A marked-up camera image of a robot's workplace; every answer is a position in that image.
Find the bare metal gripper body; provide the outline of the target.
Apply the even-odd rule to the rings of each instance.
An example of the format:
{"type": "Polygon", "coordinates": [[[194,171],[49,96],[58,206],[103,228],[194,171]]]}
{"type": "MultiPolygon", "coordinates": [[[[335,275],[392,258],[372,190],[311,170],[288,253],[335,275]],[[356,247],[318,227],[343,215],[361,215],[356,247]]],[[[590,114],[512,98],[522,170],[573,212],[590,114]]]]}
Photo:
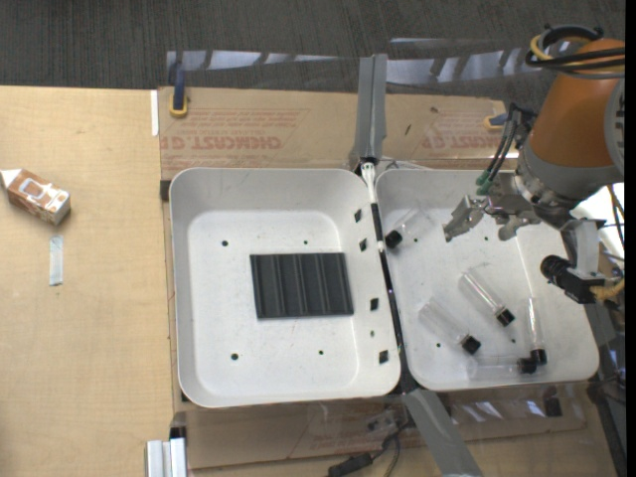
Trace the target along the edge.
{"type": "Polygon", "coordinates": [[[572,219],[572,204],[547,190],[534,179],[530,185],[514,172],[499,172],[482,184],[485,212],[503,225],[507,223],[564,225],[572,219]]]}

